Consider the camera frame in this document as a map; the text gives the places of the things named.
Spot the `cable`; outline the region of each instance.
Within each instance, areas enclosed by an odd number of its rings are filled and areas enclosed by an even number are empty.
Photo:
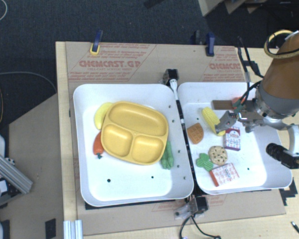
[[[196,223],[196,221],[195,221],[195,219],[194,219],[194,216],[195,216],[195,214],[192,215],[192,216],[189,216],[189,217],[186,218],[186,219],[183,221],[183,223],[181,224],[180,229],[179,229],[179,239],[183,239],[183,236],[181,235],[181,233],[182,233],[182,231],[183,231],[184,226],[186,225],[186,223],[188,222],[188,220],[189,220],[190,218],[193,220],[195,226],[197,227],[197,229],[198,229],[203,235],[205,235],[205,236],[207,236],[207,237],[211,237],[211,238],[213,238],[213,239],[221,239],[220,236],[212,236],[212,235],[209,235],[209,234],[204,233],[203,230],[201,230],[201,229],[199,228],[198,224]]]
[[[32,73],[32,72],[22,72],[22,71],[0,73],[0,75],[8,75],[8,74],[30,74],[30,75],[35,75],[35,76],[41,77],[41,78],[45,79],[48,83],[50,83],[50,85],[53,87],[54,91],[57,93],[57,89],[54,86],[54,84],[48,78],[44,77],[43,75],[40,75],[37,73]]]
[[[6,2],[4,0],[0,0],[0,1],[2,1],[4,3],[4,6],[5,6],[5,12],[0,18],[0,20],[2,20],[5,17],[6,13],[8,12],[8,5],[6,4]]]
[[[282,58],[292,58],[292,57],[295,57],[295,56],[298,56],[299,55],[299,48],[298,49],[295,49],[295,50],[291,50],[291,51],[288,51],[288,52],[281,52],[281,53],[278,53],[278,54],[275,54],[275,53],[272,53],[270,50],[269,50],[269,43],[277,36],[281,35],[281,34],[292,34],[293,32],[290,31],[290,30],[280,30],[280,31],[277,31],[273,34],[271,34],[266,42],[265,42],[265,45],[264,45],[264,50],[265,50],[265,53],[272,57],[272,58],[278,58],[278,59],[282,59]]]

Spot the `white cable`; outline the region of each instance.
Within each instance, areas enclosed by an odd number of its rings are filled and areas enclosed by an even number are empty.
[[[8,5],[6,4],[6,2],[4,0],[0,0],[0,1],[2,1],[4,3],[4,6],[5,6],[5,12],[0,18],[0,20],[2,20],[5,17],[6,13],[8,12]]]

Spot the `cookie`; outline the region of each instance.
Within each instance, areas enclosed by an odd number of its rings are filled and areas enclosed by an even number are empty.
[[[187,129],[187,134],[192,143],[197,144],[202,141],[204,130],[199,123],[196,123]]]
[[[222,146],[212,146],[208,151],[209,158],[216,165],[223,165],[228,160],[227,151]]]

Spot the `gray surface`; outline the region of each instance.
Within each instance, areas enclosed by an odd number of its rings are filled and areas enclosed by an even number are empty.
[[[56,219],[63,238],[63,202],[58,100],[52,96],[9,125],[9,156],[33,181],[29,194],[0,209],[10,220],[10,239],[45,239],[45,222]]]

